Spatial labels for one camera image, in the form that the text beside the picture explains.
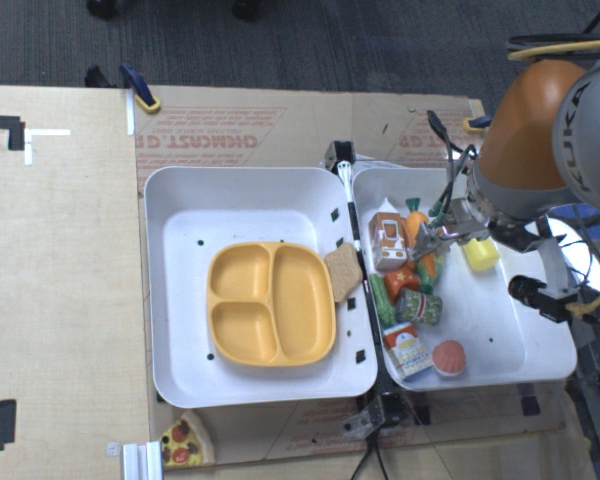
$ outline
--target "yellow divided plate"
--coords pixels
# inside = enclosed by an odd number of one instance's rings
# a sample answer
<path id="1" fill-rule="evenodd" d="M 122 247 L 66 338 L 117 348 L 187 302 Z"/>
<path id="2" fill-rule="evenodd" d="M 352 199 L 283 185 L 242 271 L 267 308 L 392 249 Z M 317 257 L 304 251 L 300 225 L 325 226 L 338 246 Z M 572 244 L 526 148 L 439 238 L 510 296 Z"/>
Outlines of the yellow divided plate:
<path id="1" fill-rule="evenodd" d="M 216 347 L 237 363 L 314 363 L 335 341 L 329 270 L 302 245 L 248 242 L 222 249 L 209 267 L 207 311 Z"/>

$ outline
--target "black tape mark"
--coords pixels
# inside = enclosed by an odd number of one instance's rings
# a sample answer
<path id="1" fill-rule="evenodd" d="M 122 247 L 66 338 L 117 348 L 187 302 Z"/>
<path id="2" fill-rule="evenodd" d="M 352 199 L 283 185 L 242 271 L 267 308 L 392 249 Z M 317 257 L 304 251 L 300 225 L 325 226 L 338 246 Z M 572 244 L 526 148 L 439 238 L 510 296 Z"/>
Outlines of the black tape mark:
<path id="1" fill-rule="evenodd" d="M 16 440 L 16 401 L 0 400 L 0 451 Z"/>
<path id="2" fill-rule="evenodd" d="M 0 116 L 0 130 L 9 130 L 10 151 L 24 151 L 24 125 L 17 116 Z"/>
<path id="3" fill-rule="evenodd" d="M 540 414 L 540 404 L 535 396 L 533 384 L 520 383 L 517 385 L 520 394 L 520 405 L 524 416 L 537 416 Z"/>

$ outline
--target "pizza slice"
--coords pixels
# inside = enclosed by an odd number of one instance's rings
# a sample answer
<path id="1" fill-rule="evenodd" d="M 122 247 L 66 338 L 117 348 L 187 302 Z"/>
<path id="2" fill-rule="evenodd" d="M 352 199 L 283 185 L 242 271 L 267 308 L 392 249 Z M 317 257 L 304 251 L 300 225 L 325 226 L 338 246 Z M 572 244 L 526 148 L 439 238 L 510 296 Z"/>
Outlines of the pizza slice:
<path id="1" fill-rule="evenodd" d="M 213 443 L 202 420 L 190 409 L 162 434 L 162 464 L 181 469 L 215 464 Z"/>

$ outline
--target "chair wheel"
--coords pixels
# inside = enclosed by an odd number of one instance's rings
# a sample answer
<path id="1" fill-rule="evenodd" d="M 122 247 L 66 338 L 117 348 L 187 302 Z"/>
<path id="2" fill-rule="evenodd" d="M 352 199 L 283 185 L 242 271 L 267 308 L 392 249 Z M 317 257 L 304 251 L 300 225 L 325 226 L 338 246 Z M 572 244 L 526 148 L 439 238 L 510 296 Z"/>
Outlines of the chair wheel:
<path id="1" fill-rule="evenodd" d="M 256 17 L 260 0 L 236 0 L 233 4 L 233 15 L 244 21 L 252 21 Z"/>
<path id="2" fill-rule="evenodd" d="M 116 12 L 116 0 L 87 0 L 87 9 L 92 15 L 108 20 Z"/>

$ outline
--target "blue clamp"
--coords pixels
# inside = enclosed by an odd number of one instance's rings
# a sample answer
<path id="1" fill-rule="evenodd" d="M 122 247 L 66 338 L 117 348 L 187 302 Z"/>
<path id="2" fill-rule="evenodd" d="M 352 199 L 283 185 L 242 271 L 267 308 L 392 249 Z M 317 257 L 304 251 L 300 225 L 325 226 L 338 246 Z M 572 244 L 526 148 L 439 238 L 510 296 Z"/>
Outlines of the blue clamp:
<path id="1" fill-rule="evenodd" d="M 133 87 L 135 100 L 145 112 L 153 114 L 160 110 L 160 100 L 151 94 L 149 86 L 135 68 L 127 62 L 123 62 L 120 64 L 120 73 Z"/>
<path id="2" fill-rule="evenodd" d="M 481 133 L 485 128 L 491 126 L 491 120 L 491 116 L 476 117 L 475 119 L 466 117 L 462 121 L 462 129 L 465 133 Z"/>

